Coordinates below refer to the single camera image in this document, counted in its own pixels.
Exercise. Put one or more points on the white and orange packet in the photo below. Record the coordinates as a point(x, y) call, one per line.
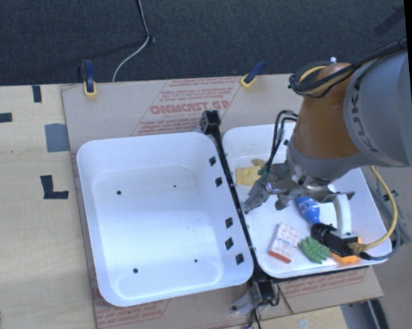
point(284, 243)

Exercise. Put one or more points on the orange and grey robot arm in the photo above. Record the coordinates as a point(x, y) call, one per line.
point(331, 120)

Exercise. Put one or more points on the thin black rod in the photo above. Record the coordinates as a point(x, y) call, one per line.
point(234, 193)

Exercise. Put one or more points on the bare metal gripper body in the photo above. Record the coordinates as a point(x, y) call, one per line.
point(285, 178)

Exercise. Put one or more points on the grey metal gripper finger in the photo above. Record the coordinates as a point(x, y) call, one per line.
point(256, 198)
point(283, 200)

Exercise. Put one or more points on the black cylinder on white bracket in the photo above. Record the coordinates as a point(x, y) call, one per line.
point(342, 212)

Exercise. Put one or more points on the yellow cheese wedge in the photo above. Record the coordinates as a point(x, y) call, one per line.
point(245, 176)

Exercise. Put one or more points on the brown cardboard board red print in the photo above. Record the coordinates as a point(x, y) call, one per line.
point(122, 110)

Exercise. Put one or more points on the green toy broccoli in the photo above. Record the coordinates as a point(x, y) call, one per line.
point(314, 251)

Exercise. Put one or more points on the blue plastic bottle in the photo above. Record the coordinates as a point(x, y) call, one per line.
point(308, 209)

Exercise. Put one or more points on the tan toy biscuit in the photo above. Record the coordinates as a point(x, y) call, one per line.
point(258, 162)

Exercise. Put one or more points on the white plastic tray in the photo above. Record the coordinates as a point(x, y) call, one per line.
point(153, 218)
point(265, 226)

